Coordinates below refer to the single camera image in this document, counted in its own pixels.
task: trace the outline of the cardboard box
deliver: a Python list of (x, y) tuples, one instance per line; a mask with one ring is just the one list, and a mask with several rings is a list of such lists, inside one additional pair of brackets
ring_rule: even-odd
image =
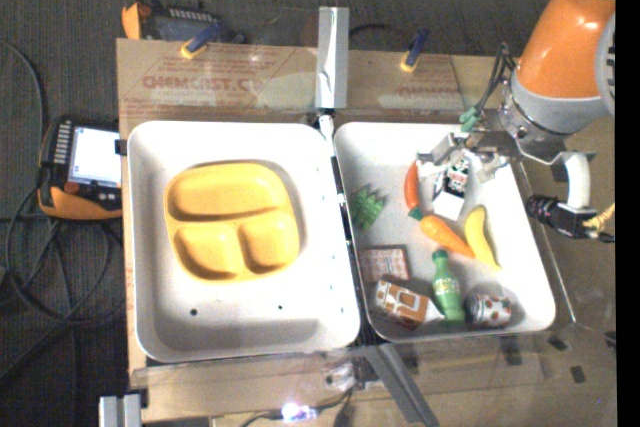
[(394, 322), (416, 329), (427, 322), (439, 322), (444, 315), (425, 295), (379, 280), (375, 286), (374, 307)]
[(365, 283), (380, 279), (409, 279), (407, 255), (402, 247), (371, 247), (358, 250), (358, 261)]

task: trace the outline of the toy carrot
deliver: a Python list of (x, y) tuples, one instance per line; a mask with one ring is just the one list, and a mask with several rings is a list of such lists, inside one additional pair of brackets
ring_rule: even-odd
[(420, 229), (427, 237), (452, 253), (475, 258), (473, 250), (454, 232), (446, 222), (435, 215), (426, 215), (420, 220)]
[(413, 161), (407, 171), (407, 175), (404, 177), (404, 201), (409, 209), (409, 216), (418, 221), (422, 219), (418, 189), (418, 164), (416, 161)]

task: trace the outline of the white sink basin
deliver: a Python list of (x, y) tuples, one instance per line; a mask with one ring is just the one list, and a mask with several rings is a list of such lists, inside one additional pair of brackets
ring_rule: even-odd
[[(173, 253), (165, 187), (198, 165), (253, 161), (289, 190), (300, 254), (281, 272), (246, 282), (202, 280)], [(135, 328), (166, 363), (331, 350), (357, 336), (360, 316), (329, 153), (301, 124), (151, 121), (128, 141)]]

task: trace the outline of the green bottle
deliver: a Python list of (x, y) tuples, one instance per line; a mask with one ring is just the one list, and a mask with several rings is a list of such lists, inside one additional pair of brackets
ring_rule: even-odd
[(444, 249), (438, 249), (434, 251), (432, 258), (436, 264), (436, 274), (433, 277), (436, 304), (448, 321), (464, 322), (460, 282), (449, 270), (449, 255)]

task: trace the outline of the toy banana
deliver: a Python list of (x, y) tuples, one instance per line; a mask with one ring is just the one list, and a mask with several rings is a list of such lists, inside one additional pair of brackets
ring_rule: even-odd
[(467, 244), (476, 255), (476, 260), (486, 263), (493, 269), (499, 269), (500, 266), (496, 263), (491, 246), (484, 234), (486, 217), (487, 213), (482, 205), (473, 208), (464, 222), (464, 235)]

